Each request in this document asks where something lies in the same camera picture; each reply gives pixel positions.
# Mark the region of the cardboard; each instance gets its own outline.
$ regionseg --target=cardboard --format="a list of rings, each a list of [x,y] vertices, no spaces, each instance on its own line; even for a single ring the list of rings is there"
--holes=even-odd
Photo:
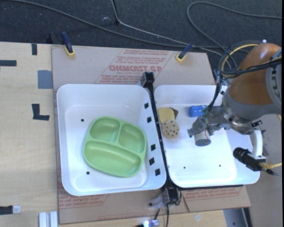
[[[68,56],[64,46],[52,46],[53,92],[58,169],[59,223],[77,223],[108,219],[154,216],[147,202],[160,194],[153,191],[124,192],[76,197],[67,193],[61,182],[59,131],[56,93],[65,84],[139,84],[145,71],[155,76],[154,86],[214,85],[205,53],[188,52],[178,62],[175,51],[74,46],[75,55]],[[170,208],[170,214],[222,210],[250,206],[244,186],[232,188],[182,191],[182,201]]]

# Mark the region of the black connector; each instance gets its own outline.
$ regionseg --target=black connector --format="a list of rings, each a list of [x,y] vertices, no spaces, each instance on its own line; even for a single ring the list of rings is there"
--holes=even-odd
[[[235,148],[233,156],[241,163],[245,164],[246,167],[253,171],[261,171],[262,167],[259,165],[260,162],[265,162],[265,159],[254,159],[250,156],[251,152],[243,148]]]

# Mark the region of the white tray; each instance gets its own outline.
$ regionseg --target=white tray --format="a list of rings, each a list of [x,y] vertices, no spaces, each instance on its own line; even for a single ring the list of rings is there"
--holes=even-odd
[[[68,193],[83,196],[153,190],[165,183],[156,124],[150,97],[144,88],[138,85],[64,85],[57,92],[57,110],[62,184]],[[91,122],[101,116],[128,121],[146,134],[146,157],[137,175],[110,176],[85,162],[82,149],[87,130]]]
[[[179,187],[252,184],[259,179],[259,172],[251,171],[232,155],[237,147],[252,151],[249,136],[221,129],[211,136],[211,144],[204,147],[196,146],[194,137],[189,137],[187,129],[196,117],[189,117],[188,108],[210,104],[214,91],[215,86],[162,85],[154,92],[157,109],[172,107],[179,111],[176,117],[179,136],[173,140],[162,136],[169,175]],[[214,105],[221,105],[221,99],[219,95]]]

